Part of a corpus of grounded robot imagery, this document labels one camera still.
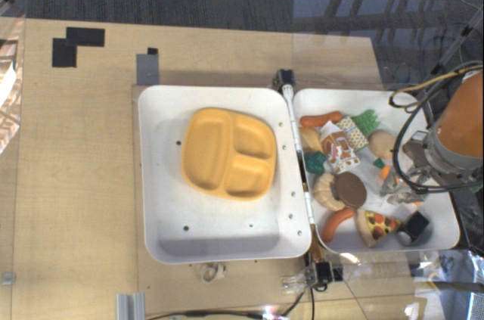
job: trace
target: tan round food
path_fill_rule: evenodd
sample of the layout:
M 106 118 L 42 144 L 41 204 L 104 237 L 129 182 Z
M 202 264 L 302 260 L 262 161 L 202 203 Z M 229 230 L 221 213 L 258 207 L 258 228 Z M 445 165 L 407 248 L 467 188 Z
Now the tan round food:
M 324 173 L 319 176 L 312 189 L 314 199 L 316 199 L 323 207 L 331 211 L 339 211 L 345 207 L 341 200 L 337 200 L 333 196 L 331 184 L 334 182 L 334 176 L 330 173 Z
M 388 132 L 377 130 L 371 133 L 368 142 L 370 143 L 370 150 L 376 157 L 379 157 L 381 160 L 392 159 L 392 149 L 395 145 L 395 137 Z

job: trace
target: yellow divided dish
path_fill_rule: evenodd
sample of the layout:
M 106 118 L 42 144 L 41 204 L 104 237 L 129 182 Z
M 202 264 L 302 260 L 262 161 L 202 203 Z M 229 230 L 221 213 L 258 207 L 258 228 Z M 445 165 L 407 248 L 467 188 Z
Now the yellow divided dish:
M 181 152 L 181 173 L 194 189 L 235 200 L 266 194 L 274 178 L 275 137 L 264 122 L 207 108 L 191 118 Z

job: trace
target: transparent plastic sheet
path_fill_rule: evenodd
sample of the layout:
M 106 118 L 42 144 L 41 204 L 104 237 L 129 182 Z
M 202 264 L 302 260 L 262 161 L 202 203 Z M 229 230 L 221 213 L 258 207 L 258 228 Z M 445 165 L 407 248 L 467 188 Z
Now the transparent plastic sheet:
M 379 91 L 423 82 L 475 13 L 460 2 L 440 0 L 294 0 L 296 89 Z M 476 59 L 482 60 L 482 19 L 438 74 Z M 442 112 L 452 90 L 425 109 L 429 122 Z M 480 318 L 479 310 L 482 316 L 480 249 L 463 239 L 482 243 L 482 197 L 479 201 L 479 194 L 464 190 L 458 199 L 464 217 L 459 219 L 467 221 L 459 245 L 473 252 L 409 247 L 405 253 L 364 250 L 329 256 L 343 265 L 343 283 L 362 318 Z M 449 274 L 448 268 L 470 274 Z
M 11 317 L 18 130 L 27 0 L 0 0 L 0 318 Z

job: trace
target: toy donut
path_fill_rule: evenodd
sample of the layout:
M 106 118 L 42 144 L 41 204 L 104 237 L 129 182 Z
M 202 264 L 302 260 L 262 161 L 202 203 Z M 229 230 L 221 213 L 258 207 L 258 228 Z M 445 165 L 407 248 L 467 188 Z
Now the toy donut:
M 344 202 L 337 200 L 331 190 L 331 184 L 334 182 L 334 176 L 330 173 L 325 173 L 318 177 L 312 189 L 314 199 L 321 205 L 331 211 L 339 211 L 345 207 Z

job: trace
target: pizza slice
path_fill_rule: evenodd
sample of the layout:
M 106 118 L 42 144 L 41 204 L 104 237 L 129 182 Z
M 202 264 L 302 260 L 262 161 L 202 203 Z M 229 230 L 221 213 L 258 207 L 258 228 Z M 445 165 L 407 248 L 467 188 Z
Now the pizza slice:
M 403 222 L 400 219 L 390 218 L 379 213 L 358 209 L 356 211 L 356 227 L 368 247 L 396 230 Z

